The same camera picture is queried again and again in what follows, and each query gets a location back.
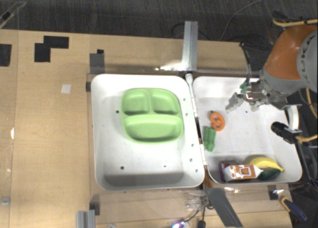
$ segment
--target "white cable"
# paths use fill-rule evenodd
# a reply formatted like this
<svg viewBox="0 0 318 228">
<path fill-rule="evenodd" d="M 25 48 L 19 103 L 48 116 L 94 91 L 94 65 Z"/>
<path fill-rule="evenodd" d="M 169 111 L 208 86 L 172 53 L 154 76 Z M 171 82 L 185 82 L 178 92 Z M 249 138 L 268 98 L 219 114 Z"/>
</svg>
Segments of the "white cable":
<svg viewBox="0 0 318 228">
<path fill-rule="evenodd" d="M 228 30 L 228 27 L 229 27 L 229 25 L 230 25 L 230 22 L 232 21 L 232 19 L 234 18 L 234 16 L 236 16 L 238 13 L 240 13 L 240 12 L 243 11 L 244 9 L 248 8 L 249 6 L 251 6 L 251 5 L 253 5 L 253 4 L 256 4 L 256 3 L 258 3 L 258 2 L 261 2 L 261 1 L 265 1 L 265 0 L 257 0 L 257 1 L 254 1 L 254 2 L 252 2 L 252 3 L 250 3 L 250 4 L 246 5 L 246 6 L 244 6 L 243 8 L 241 8 L 240 10 L 238 10 L 236 13 L 234 13 L 234 14 L 231 16 L 231 18 L 229 19 L 229 21 L 228 21 L 228 23 L 227 23 L 227 25 L 226 25 L 226 27 L 225 27 L 225 29 L 224 29 L 224 31 L 223 31 L 223 34 L 222 34 L 222 36 L 221 36 L 220 39 L 219 39 L 219 41 L 222 41 L 222 39 L 223 39 L 225 33 L 226 33 L 227 30 Z"/>
</svg>

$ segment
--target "banana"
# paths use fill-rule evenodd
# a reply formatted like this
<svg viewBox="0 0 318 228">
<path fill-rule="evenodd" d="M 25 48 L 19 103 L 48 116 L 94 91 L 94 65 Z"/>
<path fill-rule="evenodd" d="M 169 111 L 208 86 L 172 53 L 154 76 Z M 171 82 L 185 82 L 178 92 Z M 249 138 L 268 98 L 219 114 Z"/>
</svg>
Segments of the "banana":
<svg viewBox="0 0 318 228">
<path fill-rule="evenodd" d="M 254 158 L 249 164 L 253 164 L 257 168 L 269 167 L 269 168 L 273 168 L 273 169 L 278 169 L 281 172 L 284 171 L 284 168 L 280 167 L 275 160 L 273 160 L 269 157 Z"/>
</svg>

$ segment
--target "yellow and blue tool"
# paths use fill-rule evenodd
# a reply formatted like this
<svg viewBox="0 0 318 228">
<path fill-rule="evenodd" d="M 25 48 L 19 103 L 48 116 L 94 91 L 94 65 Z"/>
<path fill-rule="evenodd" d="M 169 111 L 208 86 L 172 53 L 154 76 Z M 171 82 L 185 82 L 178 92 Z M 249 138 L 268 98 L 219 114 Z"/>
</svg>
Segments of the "yellow and blue tool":
<svg viewBox="0 0 318 228">
<path fill-rule="evenodd" d="M 283 197 L 280 200 L 281 205 L 284 207 L 285 210 L 288 212 L 292 212 L 300 222 L 304 223 L 308 219 L 306 214 L 295 204 L 288 200 L 287 197 Z"/>
</svg>

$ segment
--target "green sponge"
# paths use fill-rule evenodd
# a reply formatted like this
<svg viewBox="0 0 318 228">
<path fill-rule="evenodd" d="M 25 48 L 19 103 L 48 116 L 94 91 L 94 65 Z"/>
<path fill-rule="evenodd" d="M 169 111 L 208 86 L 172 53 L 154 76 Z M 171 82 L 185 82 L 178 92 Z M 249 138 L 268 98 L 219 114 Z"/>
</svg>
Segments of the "green sponge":
<svg viewBox="0 0 318 228">
<path fill-rule="evenodd" d="M 205 127 L 204 128 L 204 136 L 203 136 L 203 143 L 204 143 L 204 148 L 208 152 L 212 152 L 214 147 L 215 147 L 215 136 L 216 132 L 213 128 Z"/>
</svg>

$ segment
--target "green object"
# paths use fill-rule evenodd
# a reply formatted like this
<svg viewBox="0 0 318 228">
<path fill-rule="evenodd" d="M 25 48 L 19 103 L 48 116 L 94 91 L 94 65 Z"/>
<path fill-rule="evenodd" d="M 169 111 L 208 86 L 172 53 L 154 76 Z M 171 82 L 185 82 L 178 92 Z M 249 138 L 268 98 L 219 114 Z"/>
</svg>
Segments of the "green object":
<svg viewBox="0 0 318 228">
<path fill-rule="evenodd" d="M 121 119 L 126 136 L 136 143 L 167 143 L 183 135 L 178 98 L 161 88 L 133 88 L 121 100 Z"/>
<path fill-rule="evenodd" d="M 276 178 L 280 174 L 279 169 L 269 169 L 260 173 L 258 176 L 259 180 L 270 180 Z"/>
<path fill-rule="evenodd" d="M 213 128 L 205 127 L 203 135 L 204 148 L 208 152 L 212 152 L 215 147 L 215 136 L 217 131 Z"/>
<path fill-rule="evenodd" d="M 247 86 L 247 82 L 244 81 L 240 86 L 239 88 L 241 89 L 241 94 L 244 94 L 246 92 L 246 90 L 248 89 L 248 86 Z"/>
</svg>

